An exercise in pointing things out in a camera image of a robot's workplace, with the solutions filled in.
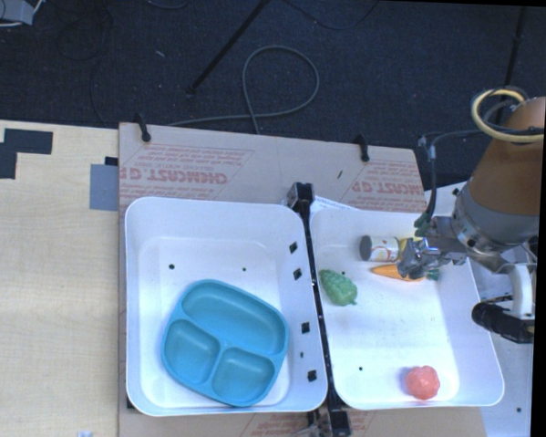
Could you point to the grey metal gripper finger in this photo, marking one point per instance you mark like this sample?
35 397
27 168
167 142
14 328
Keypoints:
407 263
431 261

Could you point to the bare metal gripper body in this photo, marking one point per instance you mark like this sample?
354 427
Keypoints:
449 243

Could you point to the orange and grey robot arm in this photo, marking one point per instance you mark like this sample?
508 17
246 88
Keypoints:
503 170

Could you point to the orange carrot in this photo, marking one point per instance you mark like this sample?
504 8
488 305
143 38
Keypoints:
386 270

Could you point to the small white can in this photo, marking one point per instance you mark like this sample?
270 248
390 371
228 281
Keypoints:
381 249

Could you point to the white plastic tray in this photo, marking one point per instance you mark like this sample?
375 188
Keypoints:
234 252
395 329

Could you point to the green grapes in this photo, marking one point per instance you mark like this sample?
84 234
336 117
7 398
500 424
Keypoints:
338 288

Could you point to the thin black rod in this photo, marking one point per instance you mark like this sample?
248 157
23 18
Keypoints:
317 293

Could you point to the pink round fruit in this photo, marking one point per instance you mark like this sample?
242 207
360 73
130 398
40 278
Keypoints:
422 382

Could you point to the brown cardboard board red print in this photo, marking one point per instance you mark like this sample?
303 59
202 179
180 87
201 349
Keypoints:
266 171

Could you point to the blue divided plate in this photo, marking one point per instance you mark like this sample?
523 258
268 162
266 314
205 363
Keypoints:
225 343

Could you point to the black cylinder on white bracket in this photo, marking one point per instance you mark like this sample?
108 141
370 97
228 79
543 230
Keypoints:
500 322

